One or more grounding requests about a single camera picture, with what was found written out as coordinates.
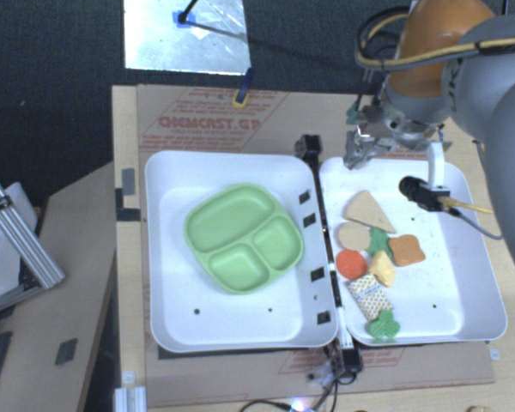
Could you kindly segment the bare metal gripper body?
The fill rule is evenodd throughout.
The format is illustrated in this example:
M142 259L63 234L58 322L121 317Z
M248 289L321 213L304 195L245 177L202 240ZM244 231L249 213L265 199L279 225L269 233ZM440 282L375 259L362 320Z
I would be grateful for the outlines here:
M356 123L362 136L369 136L381 145L393 142L414 152L427 149L432 138L445 127L443 123L417 122L388 104L364 106L357 115Z

